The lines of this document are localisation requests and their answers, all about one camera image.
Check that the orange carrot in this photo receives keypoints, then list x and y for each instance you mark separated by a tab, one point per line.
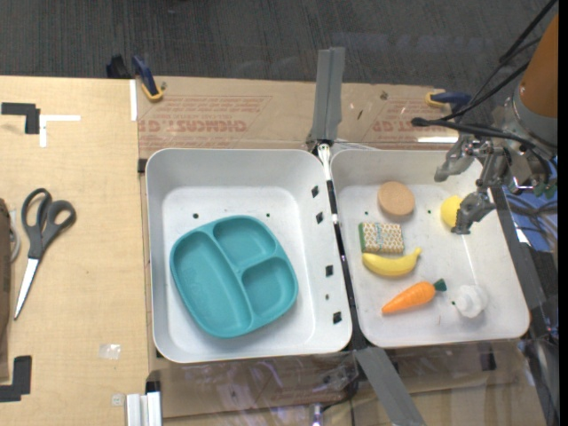
408	300

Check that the clear plastic bottle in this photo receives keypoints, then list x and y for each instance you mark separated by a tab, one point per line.
470	301

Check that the yellow lemon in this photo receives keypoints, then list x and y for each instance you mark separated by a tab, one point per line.
450	211

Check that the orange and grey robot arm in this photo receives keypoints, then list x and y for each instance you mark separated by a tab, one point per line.
542	78

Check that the tan round biscuit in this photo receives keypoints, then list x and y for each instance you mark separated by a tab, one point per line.
396	198

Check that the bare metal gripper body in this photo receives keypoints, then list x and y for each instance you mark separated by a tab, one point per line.
510	153

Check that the green patterned packet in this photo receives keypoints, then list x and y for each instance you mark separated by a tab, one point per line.
381	238

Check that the blue divided plate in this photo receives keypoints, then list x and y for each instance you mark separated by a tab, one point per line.
208	273

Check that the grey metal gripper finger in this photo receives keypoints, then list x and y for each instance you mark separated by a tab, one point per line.
471	211
452	162

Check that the white plastic tray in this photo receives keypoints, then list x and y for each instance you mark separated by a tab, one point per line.
444	260
231	180

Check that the brown cardboard board red print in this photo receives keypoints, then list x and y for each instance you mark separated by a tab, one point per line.
266	113

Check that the yellow banana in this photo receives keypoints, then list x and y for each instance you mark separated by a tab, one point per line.
390	265

